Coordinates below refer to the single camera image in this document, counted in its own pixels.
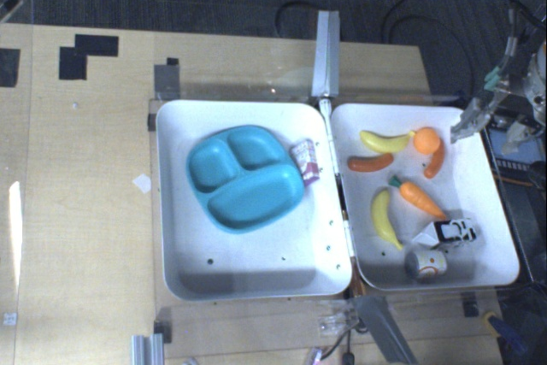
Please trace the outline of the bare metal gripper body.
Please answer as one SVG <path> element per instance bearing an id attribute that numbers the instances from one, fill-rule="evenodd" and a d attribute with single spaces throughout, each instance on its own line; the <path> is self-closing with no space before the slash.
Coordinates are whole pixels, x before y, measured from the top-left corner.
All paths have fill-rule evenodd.
<path id="1" fill-rule="evenodd" d="M 546 52 L 537 50 L 523 75 L 506 73 L 511 57 L 501 62 L 486 75 L 486 90 L 493 93 L 486 105 L 486 113 L 493 115 L 507 97 L 525 98 L 537 123 L 546 122 Z"/>

